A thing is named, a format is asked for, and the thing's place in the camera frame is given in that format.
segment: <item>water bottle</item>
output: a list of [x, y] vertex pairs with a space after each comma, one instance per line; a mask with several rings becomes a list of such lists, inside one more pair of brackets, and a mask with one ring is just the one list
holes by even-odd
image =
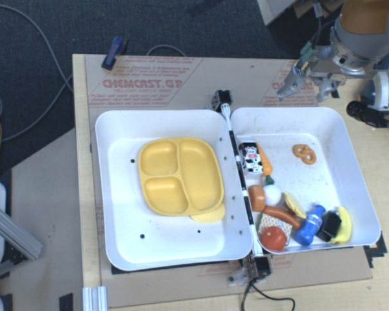
[[307, 219], [301, 224], [301, 227], [296, 231], [295, 241], [302, 246], [309, 246], [317, 234], [322, 224], [322, 216], [325, 212], [325, 208], [322, 205], [316, 205], [316, 207], [307, 213]]

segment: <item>blue clip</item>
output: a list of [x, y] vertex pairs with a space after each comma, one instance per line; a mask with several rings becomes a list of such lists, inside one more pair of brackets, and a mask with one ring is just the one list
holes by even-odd
[[123, 39], [121, 37], [114, 37], [114, 39], [111, 42], [110, 51], [108, 52], [107, 56], [105, 57], [101, 67], [112, 70], [114, 63], [115, 63], [115, 56], [119, 53], [121, 50], [121, 46], [123, 46]]

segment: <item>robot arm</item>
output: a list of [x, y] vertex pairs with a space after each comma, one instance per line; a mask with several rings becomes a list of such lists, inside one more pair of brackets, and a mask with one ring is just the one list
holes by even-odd
[[309, 77], [319, 87], [318, 102], [324, 101], [347, 78], [373, 79], [379, 72], [373, 67], [388, 54], [389, 0], [346, 0], [331, 28], [330, 45], [309, 42], [277, 96], [295, 94]]

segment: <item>red tomato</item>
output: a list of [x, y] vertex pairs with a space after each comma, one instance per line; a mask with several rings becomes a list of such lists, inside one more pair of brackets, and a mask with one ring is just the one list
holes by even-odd
[[287, 236], [281, 228], [271, 226], [264, 230], [261, 243], [268, 250], [281, 251], [287, 243]]

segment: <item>yellow banana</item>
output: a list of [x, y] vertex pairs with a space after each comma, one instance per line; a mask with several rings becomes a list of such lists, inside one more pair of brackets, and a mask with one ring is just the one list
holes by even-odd
[[342, 221], [338, 228], [336, 237], [330, 240], [330, 243], [346, 243], [351, 236], [351, 220], [348, 211], [343, 207], [337, 208], [338, 215]]

